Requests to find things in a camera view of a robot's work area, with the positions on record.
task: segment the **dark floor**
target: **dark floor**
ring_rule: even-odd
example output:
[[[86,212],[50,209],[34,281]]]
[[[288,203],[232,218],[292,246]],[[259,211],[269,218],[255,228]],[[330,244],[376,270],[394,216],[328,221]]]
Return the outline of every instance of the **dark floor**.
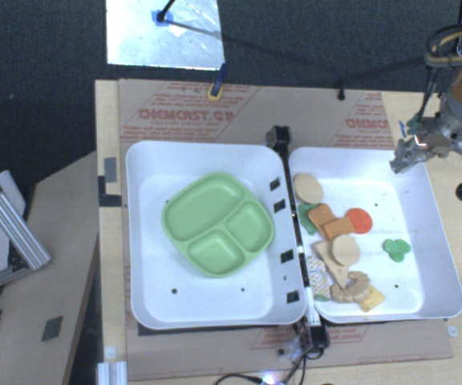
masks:
[[[460,0],[217,2],[230,83],[336,87],[342,81],[397,91],[424,89],[424,41],[456,23],[460,6]],[[109,66],[105,33],[105,0],[0,0],[0,171],[9,169],[25,195],[95,150],[96,79],[214,78]],[[445,87],[450,75],[441,79]],[[94,315],[92,303],[83,355],[94,350]],[[85,378],[83,367],[75,372]]]

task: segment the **robotic hand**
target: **robotic hand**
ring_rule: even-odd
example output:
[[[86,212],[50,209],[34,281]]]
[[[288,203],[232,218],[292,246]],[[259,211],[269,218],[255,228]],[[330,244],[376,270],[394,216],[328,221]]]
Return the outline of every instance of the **robotic hand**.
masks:
[[[462,24],[437,31],[427,41],[428,89],[420,111],[407,122],[412,138],[400,139],[395,159],[390,162],[395,172],[406,172],[413,165],[433,156],[446,157],[452,150],[462,155],[462,56],[444,54],[444,46],[462,36]],[[423,117],[428,99],[436,87],[436,74],[441,68],[457,68],[452,85],[442,96],[440,110],[434,117]]]

